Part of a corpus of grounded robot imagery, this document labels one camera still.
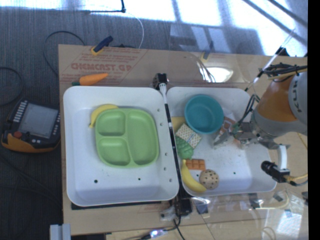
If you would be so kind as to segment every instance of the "red button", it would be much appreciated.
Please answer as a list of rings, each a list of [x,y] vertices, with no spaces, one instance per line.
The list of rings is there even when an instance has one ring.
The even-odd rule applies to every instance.
[[[22,137],[22,133],[20,131],[15,131],[13,133],[13,137],[17,138],[17,139],[21,139]]]

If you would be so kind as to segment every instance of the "banana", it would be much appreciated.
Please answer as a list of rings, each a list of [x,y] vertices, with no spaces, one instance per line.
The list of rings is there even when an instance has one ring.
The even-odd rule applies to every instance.
[[[89,127],[93,128],[95,126],[96,123],[96,119],[98,117],[98,115],[105,110],[111,110],[111,109],[118,109],[118,106],[113,105],[113,104],[104,104],[99,106],[98,108],[96,108],[92,113],[91,113],[91,122]]]
[[[185,159],[182,159],[181,176],[182,176],[183,183],[192,191],[201,193],[201,192],[205,192],[207,190],[205,186],[201,185],[191,175],[191,173],[186,165]]]

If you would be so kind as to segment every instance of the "orange waffle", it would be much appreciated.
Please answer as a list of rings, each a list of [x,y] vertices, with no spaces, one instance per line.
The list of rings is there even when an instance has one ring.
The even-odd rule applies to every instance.
[[[189,170],[204,171],[206,169],[206,163],[203,159],[187,159],[185,160],[185,164]]]

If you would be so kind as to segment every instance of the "green plate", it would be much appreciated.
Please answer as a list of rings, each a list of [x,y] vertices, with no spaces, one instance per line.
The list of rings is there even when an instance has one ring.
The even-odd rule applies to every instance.
[[[114,108],[101,112],[95,123],[95,142],[100,159],[112,167],[143,167],[159,156],[155,121],[141,109]]]

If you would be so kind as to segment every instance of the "device screen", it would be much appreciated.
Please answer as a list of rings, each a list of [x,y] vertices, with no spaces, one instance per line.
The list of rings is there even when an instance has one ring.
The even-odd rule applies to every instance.
[[[57,109],[29,103],[18,131],[49,139],[58,112]]]

